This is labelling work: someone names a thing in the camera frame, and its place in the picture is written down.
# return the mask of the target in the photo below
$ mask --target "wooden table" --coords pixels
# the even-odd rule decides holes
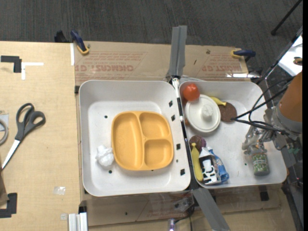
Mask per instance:
[[[103,45],[108,49],[124,49],[128,46],[127,43],[106,42]],[[165,52],[168,47],[146,47],[151,57],[157,58],[155,52],[159,52],[161,62],[169,61],[169,53]],[[200,52],[208,51],[203,46],[188,47],[188,51],[195,55],[197,49]],[[78,213],[82,195],[71,44],[3,41],[0,42],[0,55],[19,56],[23,62],[28,63],[43,63],[43,66],[27,66],[25,80],[21,79],[20,73],[13,72],[12,63],[0,63],[0,111],[9,114],[9,137],[0,146],[1,160],[4,160],[13,144],[17,132],[15,116],[22,104],[33,103],[36,110],[45,114],[47,120],[44,126],[25,138],[2,173],[7,193],[17,193],[18,199],[17,213],[11,218],[0,219],[0,230],[65,231],[65,214]],[[186,61],[196,64],[193,57],[188,56]],[[65,187],[65,193],[56,194],[55,187]],[[274,188],[272,193],[276,199],[272,208],[264,208],[265,203],[260,201],[244,203],[243,198],[234,199],[234,203],[226,202],[228,196],[222,196],[218,206],[231,230],[295,230],[285,195],[279,188]],[[244,205],[258,205],[258,208],[245,212],[232,211],[232,208],[236,210]],[[201,211],[196,211],[192,216],[192,225],[193,230],[210,230]],[[177,227],[178,230],[189,230],[190,220],[180,221]],[[166,228],[167,221],[158,220],[89,227],[89,230],[154,231]]]

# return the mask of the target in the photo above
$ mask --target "brown disc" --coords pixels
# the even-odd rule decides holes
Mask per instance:
[[[224,122],[233,122],[231,118],[237,116],[235,107],[231,103],[227,103],[226,106],[218,105],[220,110],[220,120]]]

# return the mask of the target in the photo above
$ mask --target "green can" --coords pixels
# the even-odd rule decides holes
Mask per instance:
[[[254,175],[264,176],[270,172],[268,157],[265,153],[252,155],[252,162],[254,165]]]

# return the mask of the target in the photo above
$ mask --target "black scissors handle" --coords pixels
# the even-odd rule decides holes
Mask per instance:
[[[20,114],[22,111],[30,106],[30,109],[26,112],[24,116],[24,120],[22,122],[19,121]],[[39,122],[34,123],[36,118],[42,118]],[[22,141],[24,137],[31,132],[33,129],[44,125],[46,122],[46,117],[41,111],[34,111],[34,106],[31,103],[25,103],[22,105],[16,114],[16,123],[17,123],[17,134],[15,139],[18,141]]]

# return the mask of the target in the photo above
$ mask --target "orange plate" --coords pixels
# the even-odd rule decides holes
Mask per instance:
[[[154,170],[173,159],[168,121],[159,113],[128,111],[112,122],[112,148],[116,162],[128,170]]]

